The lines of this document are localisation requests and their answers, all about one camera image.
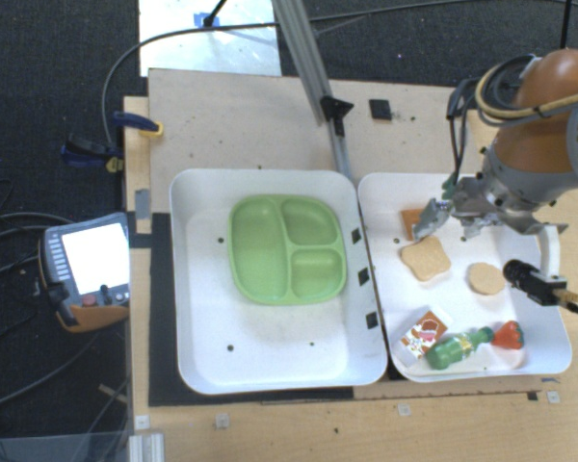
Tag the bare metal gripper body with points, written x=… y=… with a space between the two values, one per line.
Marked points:
x=477 y=200

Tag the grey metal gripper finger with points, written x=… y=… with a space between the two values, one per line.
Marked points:
x=477 y=226
x=431 y=217

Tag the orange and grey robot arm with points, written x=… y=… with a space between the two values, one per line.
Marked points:
x=534 y=152

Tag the orange square cracker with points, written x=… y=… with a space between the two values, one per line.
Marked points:
x=408 y=222

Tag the tan bread slice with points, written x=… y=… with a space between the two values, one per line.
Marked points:
x=426 y=258

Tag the round tan biscuit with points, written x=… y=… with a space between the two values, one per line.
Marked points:
x=485 y=279

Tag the white plastic tray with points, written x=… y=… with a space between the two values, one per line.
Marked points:
x=207 y=306
x=477 y=315

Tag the red strawberry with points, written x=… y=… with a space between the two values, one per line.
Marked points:
x=508 y=335

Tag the black block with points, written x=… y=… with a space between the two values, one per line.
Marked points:
x=380 y=109

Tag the white printed carton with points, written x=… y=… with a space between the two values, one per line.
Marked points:
x=421 y=337

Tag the green bottle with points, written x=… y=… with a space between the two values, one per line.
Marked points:
x=450 y=351

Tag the green divided plate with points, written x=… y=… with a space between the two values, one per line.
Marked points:
x=260 y=253

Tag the pale flat board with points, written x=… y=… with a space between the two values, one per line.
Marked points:
x=231 y=123

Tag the black cylinder on white bracket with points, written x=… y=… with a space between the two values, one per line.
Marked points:
x=530 y=279

